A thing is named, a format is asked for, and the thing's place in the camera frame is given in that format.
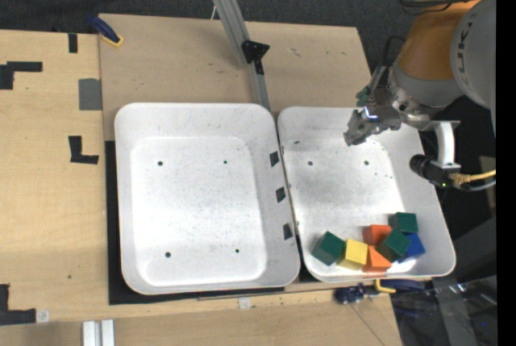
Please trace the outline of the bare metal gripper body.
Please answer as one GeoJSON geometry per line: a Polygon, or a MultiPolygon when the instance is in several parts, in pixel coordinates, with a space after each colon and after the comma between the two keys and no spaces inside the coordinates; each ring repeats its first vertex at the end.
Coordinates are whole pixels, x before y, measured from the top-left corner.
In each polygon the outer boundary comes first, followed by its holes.
{"type": "Polygon", "coordinates": [[[438,111],[415,101],[404,90],[376,88],[364,105],[364,120],[381,122],[383,131],[397,131],[403,123],[425,130],[438,111]]]}

